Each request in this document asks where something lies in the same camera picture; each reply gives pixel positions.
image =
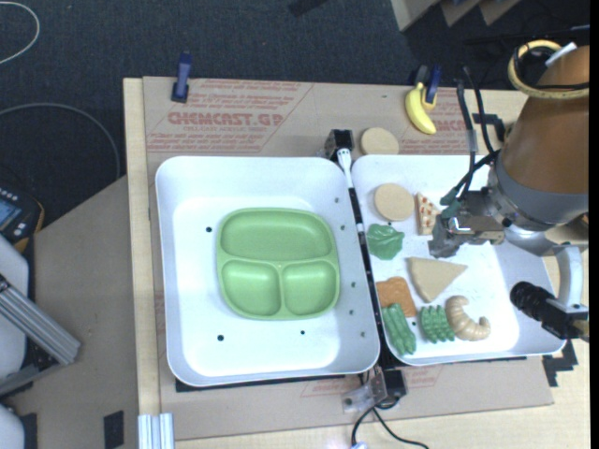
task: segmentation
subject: toy banana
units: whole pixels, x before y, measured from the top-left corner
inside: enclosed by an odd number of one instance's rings
[[[437,132],[437,128],[425,110],[423,102],[425,93],[426,88],[424,83],[417,83],[416,87],[410,90],[405,97],[405,109],[410,121],[418,130],[427,135],[434,135]]]

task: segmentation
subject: blue clamp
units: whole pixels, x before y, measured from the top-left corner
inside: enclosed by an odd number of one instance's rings
[[[441,81],[441,67],[438,64],[434,64],[431,70],[431,77],[429,83],[426,85],[427,91],[424,96],[424,101],[428,104],[432,104],[434,97],[437,95],[437,89],[439,88],[439,82]]]
[[[187,103],[187,94],[189,93],[189,73],[191,71],[191,53],[183,51],[179,57],[177,67],[177,81],[172,85],[172,95],[170,99],[178,103]]]

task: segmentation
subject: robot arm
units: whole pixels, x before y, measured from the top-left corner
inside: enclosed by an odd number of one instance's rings
[[[522,81],[520,68],[531,51],[552,60],[535,85]],[[531,42],[517,49],[508,75],[529,98],[504,146],[479,160],[478,167],[490,166],[487,186],[460,196],[454,188],[442,199],[446,208],[437,216],[429,252],[450,257],[462,244],[507,240],[539,256],[555,254],[559,296],[519,282],[511,300],[558,338],[588,340],[588,309],[580,305],[580,249],[556,245],[545,233],[589,210],[590,47],[565,52],[553,42]]]

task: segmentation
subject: black clip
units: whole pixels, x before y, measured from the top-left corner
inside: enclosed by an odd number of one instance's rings
[[[473,113],[472,116],[473,116],[476,124],[482,123],[482,119],[480,118],[480,113]],[[485,115],[485,123],[492,124],[495,127],[495,134],[497,135],[497,139],[499,139],[499,141],[501,141],[503,143],[505,141],[505,132],[506,132],[504,121],[501,118],[499,118],[497,115],[486,114]]]
[[[172,95],[170,99],[177,103],[187,103],[187,94],[189,93],[189,73],[191,71],[191,53],[183,51],[179,57],[177,67],[177,81],[172,85]]]

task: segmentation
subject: white tray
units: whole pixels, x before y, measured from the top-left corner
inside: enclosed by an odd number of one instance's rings
[[[342,171],[323,158],[178,156],[156,173],[168,363],[193,386],[359,373],[378,359],[378,338]],[[239,316],[222,298],[219,222],[242,208],[312,211],[339,252],[335,307],[300,321]]]
[[[25,447],[25,429],[21,419],[0,404],[0,434],[3,449],[23,449]]]
[[[375,209],[373,193],[383,183],[397,183],[412,194],[427,196],[442,210],[439,200],[455,186],[468,170],[467,156],[381,156],[368,155],[359,158],[352,167],[365,230],[372,224],[388,223]],[[475,173],[471,189],[484,186],[489,175],[488,167]],[[466,313],[476,321],[480,316],[490,320],[490,336],[481,341],[454,341],[432,343],[427,341],[417,317],[408,318],[416,335],[416,351],[413,355],[399,355],[392,345],[391,352],[402,362],[415,366],[473,361],[523,355],[551,354],[563,347],[564,341],[543,329],[540,323],[518,311],[509,300],[509,291],[519,281],[527,281],[551,291],[550,281],[543,260],[520,248],[504,242],[491,246],[464,244],[458,253],[445,259],[452,263],[467,265],[462,273],[432,303],[426,303],[414,289],[407,269],[407,257],[432,258],[428,241],[432,236],[419,236],[416,214],[392,226],[405,234],[402,251],[391,261],[371,256],[373,276],[376,282],[393,276],[403,276],[412,290],[416,308],[445,306],[445,301],[455,295],[466,296],[470,303]]]

